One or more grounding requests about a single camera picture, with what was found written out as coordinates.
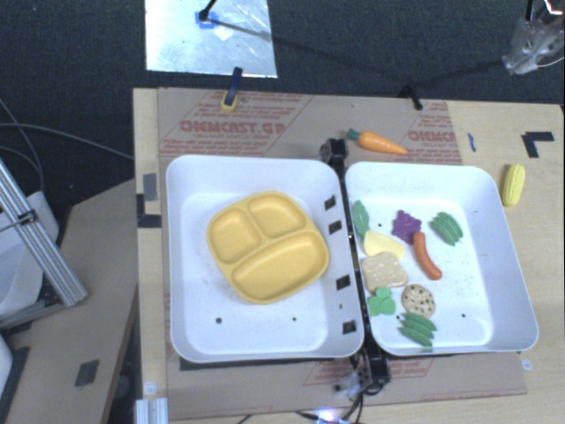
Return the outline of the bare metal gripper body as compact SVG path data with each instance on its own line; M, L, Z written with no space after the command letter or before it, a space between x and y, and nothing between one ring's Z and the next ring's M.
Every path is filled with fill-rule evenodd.
M519 19L502 63L510 75L525 75L564 60L564 18Z

